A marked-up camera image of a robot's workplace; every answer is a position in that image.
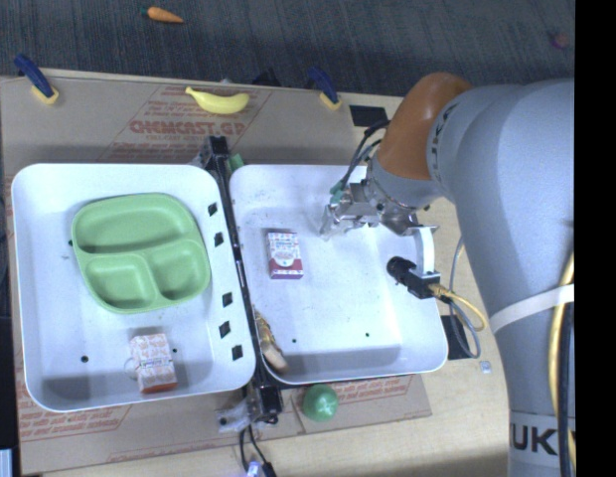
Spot black cylinder on white bracket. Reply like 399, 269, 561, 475
385, 223, 443, 300

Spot green divided plate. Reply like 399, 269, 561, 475
71, 192, 213, 316

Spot yellow banana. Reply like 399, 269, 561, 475
184, 84, 251, 116

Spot brown bread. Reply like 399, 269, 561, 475
252, 307, 290, 373

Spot red and white carton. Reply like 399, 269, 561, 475
265, 229, 306, 281

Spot black block with thin wires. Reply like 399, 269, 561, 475
202, 135, 232, 169
244, 384, 285, 425

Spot brown cardboard board, red print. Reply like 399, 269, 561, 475
0, 67, 433, 476

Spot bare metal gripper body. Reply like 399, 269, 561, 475
336, 180, 421, 238

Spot thin black and white rod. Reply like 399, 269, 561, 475
214, 156, 267, 392

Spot orange and white carton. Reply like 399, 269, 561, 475
127, 332, 180, 396

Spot green apple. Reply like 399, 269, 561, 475
301, 383, 341, 423

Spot orange carrot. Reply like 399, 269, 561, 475
139, 5, 186, 25

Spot white plastic tray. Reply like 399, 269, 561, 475
10, 162, 257, 413
228, 163, 449, 386

